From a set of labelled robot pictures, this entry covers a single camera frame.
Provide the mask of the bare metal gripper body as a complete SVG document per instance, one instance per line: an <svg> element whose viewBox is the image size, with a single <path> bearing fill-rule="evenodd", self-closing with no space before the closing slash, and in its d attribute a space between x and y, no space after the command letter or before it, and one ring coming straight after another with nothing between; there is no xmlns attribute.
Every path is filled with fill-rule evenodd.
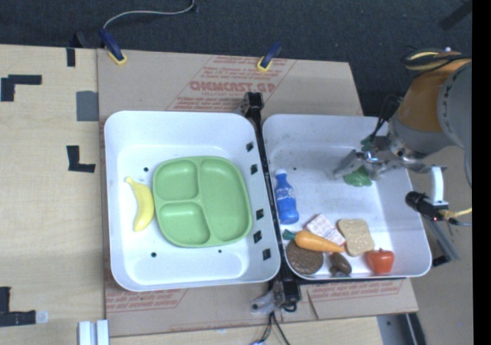
<svg viewBox="0 0 491 345"><path fill-rule="evenodd" d="M370 165L386 165L387 171L405 168L420 172L425 168L426 156L407 148L397 136L368 136L361 141L361 151L368 171Z"/></svg>

